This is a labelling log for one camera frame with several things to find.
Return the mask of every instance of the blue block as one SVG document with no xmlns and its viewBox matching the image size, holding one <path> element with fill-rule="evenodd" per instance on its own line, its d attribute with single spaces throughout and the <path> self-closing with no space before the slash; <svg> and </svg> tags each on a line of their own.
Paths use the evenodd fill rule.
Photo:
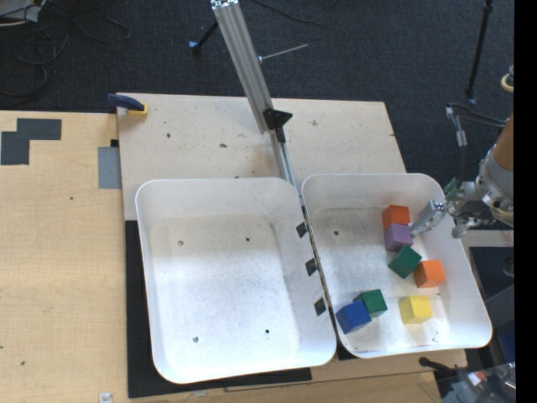
<svg viewBox="0 0 537 403">
<path fill-rule="evenodd" d="M 368 309 L 361 300 L 342 307 L 337 312 L 336 318 L 344 334 L 353 332 L 371 321 Z"/>
</svg>

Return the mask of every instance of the green block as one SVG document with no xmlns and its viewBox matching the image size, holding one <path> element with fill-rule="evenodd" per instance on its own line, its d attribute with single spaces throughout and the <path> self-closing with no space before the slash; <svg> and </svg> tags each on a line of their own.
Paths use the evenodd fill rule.
<svg viewBox="0 0 537 403">
<path fill-rule="evenodd" d="M 370 317 L 378 317 L 388 310 L 388 306 L 386 306 L 386 301 L 384 301 L 381 290 L 364 291 L 362 294 L 354 297 L 354 300 L 352 301 L 358 300 L 363 301 L 366 309 L 368 309 Z"/>
<path fill-rule="evenodd" d="M 420 261 L 421 255 L 409 245 L 405 245 L 388 264 L 388 267 L 404 279 L 414 271 Z"/>
</svg>

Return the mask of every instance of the wooden table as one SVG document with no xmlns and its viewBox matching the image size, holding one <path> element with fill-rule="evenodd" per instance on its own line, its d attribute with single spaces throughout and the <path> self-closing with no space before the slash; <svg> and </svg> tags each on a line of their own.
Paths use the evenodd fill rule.
<svg viewBox="0 0 537 403">
<path fill-rule="evenodd" d="M 178 97 L 140 96 L 164 108 Z M 180 97 L 204 106 L 206 97 Z M 222 97 L 222 105 L 248 109 L 246 99 Z M 381 102 L 315 102 L 279 99 L 276 108 L 293 108 L 286 125 L 297 179 L 312 171 L 304 145 L 341 136 L 329 122 L 344 114 L 359 128 L 360 158 L 336 171 L 404 172 L 403 161 Z M 0 396 L 15 402 L 324 402 L 441 401 L 434 375 L 420 366 L 421 353 L 380 359 L 354 359 L 311 369 L 312 381 L 128 398 L 125 235 L 133 183 L 99 188 L 97 149 L 128 137 L 118 132 L 121 115 L 107 113 L 0 112 L 0 131 L 16 131 L 18 118 L 60 119 L 61 140 L 30 140 L 28 165 L 0 165 Z M 377 141 L 371 142 L 372 136 Z M 223 140 L 218 140 L 219 147 Z M 130 157 L 135 163 L 138 156 Z M 319 166 L 331 163 L 325 157 Z M 268 163 L 265 172 L 273 171 Z M 450 367 L 465 366 L 463 350 L 426 354 Z"/>
</svg>

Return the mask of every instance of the white bin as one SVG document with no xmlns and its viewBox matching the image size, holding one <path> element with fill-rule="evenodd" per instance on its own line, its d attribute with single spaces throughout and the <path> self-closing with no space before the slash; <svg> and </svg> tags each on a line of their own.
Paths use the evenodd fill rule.
<svg viewBox="0 0 537 403">
<path fill-rule="evenodd" d="M 435 180 L 421 174 L 313 175 L 302 186 L 311 230 L 334 312 L 365 290 L 380 289 L 388 310 L 347 335 L 336 325 L 341 343 L 353 355 L 373 358 L 453 348 L 480 348 L 492 325 L 454 222 L 445 217 L 419 234 L 412 248 L 423 259 L 440 259 L 446 281 L 417 288 L 414 276 L 402 279 L 389 267 L 382 211 L 407 206 L 412 220 L 429 200 L 445 202 Z M 434 316 L 422 324 L 404 324 L 399 300 L 427 295 Z"/>
<path fill-rule="evenodd" d="M 156 180 L 136 195 L 156 369 L 178 384 L 328 362 L 336 334 L 296 189 Z"/>
</svg>

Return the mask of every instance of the purple block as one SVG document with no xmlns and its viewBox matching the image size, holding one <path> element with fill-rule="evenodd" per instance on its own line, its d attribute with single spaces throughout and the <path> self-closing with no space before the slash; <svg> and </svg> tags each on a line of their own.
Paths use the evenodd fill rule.
<svg viewBox="0 0 537 403">
<path fill-rule="evenodd" d="M 384 246 L 387 251 L 399 252 L 405 245 L 412 246 L 414 240 L 410 235 L 410 227 L 402 224 L 391 224 L 384 231 Z"/>
</svg>

